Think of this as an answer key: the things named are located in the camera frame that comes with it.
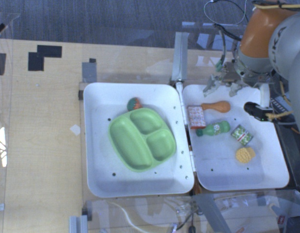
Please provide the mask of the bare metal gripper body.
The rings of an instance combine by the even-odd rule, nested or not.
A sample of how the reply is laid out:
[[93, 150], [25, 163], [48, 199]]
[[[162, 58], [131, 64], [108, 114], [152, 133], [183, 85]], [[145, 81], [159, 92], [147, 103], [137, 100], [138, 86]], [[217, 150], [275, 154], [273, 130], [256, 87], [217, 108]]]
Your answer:
[[223, 82], [238, 83], [254, 87], [258, 83], [258, 74], [246, 68], [240, 62], [226, 62], [224, 64], [226, 74]]

